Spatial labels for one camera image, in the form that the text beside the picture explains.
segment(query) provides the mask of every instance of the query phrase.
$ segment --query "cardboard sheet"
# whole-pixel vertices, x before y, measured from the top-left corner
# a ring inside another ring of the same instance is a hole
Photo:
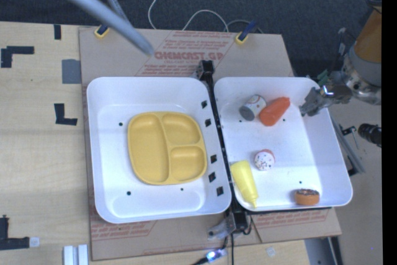
[[[225,76],[293,76],[281,35],[250,34],[239,45],[234,42],[236,34],[139,30],[155,49],[148,57],[112,30],[102,40],[95,38],[94,30],[79,31],[92,260],[219,248],[223,240],[209,240],[207,229],[220,223],[223,214],[123,225],[100,218],[92,185],[87,85],[101,76],[195,76],[200,60],[214,62],[215,81]],[[341,233],[334,209],[267,213],[252,219],[253,231],[237,237],[236,245]]]

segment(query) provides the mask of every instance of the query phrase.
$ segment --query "white tray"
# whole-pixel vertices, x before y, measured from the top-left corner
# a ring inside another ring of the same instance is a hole
[[[222,78],[215,96],[225,139],[228,161],[248,159],[259,197],[257,207],[244,201],[234,187],[239,203],[251,211],[273,211],[340,206],[352,198],[352,186],[327,109],[302,117],[299,106],[310,89],[318,85],[308,78]],[[266,127],[258,117],[244,120],[239,108],[258,94],[267,102],[286,96],[291,106],[274,126]],[[275,155],[269,171],[258,170],[254,155],[268,148]],[[308,207],[295,204],[297,189],[315,189],[320,202]]]
[[[230,186],[203,83],[193,78],[97,78],[88,85],[87,107],[95,205],[104,220],[127,223],[189,217],[221,213],[229,207]],[[135,176],[127,127],[134,115],[151,111],[182,112],[197,121],[208,160],[201,178],[154,186]]]

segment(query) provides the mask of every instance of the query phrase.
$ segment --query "robotic claw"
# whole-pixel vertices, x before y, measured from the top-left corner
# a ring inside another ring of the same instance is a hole
[[[311,89],[300,106],[302,116],[314,116],[333,104],[346,104],[352,97],[372,105],[381,104],[381,0],[365,1],[373,11],[347,53],[341,50],[341,42],[341,71],[332,71],[323,78],[319,89]]]

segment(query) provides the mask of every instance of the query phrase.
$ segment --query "yellow divided plate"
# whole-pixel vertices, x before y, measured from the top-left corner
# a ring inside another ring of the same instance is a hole
[[[190,182],[207,169],[201,129],[183,113],[134,116],[128,124],[128,150],[136,176],[148,184]]]

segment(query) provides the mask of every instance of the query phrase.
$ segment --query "red-orange cylinder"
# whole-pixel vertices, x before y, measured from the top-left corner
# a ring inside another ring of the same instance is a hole
[[[291,102],[288,97],[279,97],[262,109],[259,113],[259,119],[265,126],[273,126],[283,116],[290,105]]]

